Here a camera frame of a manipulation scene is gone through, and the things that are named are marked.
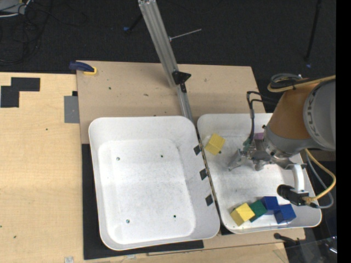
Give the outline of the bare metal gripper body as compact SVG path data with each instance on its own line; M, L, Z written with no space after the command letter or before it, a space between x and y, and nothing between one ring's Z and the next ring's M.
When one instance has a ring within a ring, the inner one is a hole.
M262 159L268 164L276 164L282 169L288 169L296 162L291 160L291 155L280 151L270 142L265 142L263 139L254 139L247 150L247 158L253 162L255 159Z

